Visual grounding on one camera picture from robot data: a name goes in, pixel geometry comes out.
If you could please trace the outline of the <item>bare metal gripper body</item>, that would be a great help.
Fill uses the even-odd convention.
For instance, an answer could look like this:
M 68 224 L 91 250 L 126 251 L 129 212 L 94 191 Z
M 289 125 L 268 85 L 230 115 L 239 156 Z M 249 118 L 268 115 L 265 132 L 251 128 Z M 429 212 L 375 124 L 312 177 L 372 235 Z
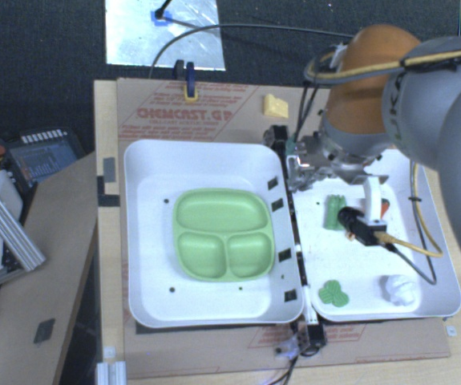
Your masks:
M 347 184 L 362 184 L 369 176 L 365 168 L 379 158 L 379 155 L 355 156 L 320 132 L 297 141 L 293 155 L 298 158 L 301 172 L 319 170 L 323 180 L 338 178 Z

